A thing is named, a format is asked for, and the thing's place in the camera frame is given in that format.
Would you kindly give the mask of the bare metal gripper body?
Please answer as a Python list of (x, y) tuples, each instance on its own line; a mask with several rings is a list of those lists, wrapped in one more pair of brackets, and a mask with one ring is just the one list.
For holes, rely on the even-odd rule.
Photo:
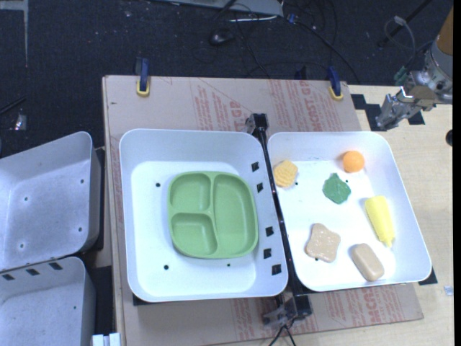
[(452, 105), (452, 82), (438, 71), (412, 71), (403, 88), (412, 103), (423, 111), (437, 105)]

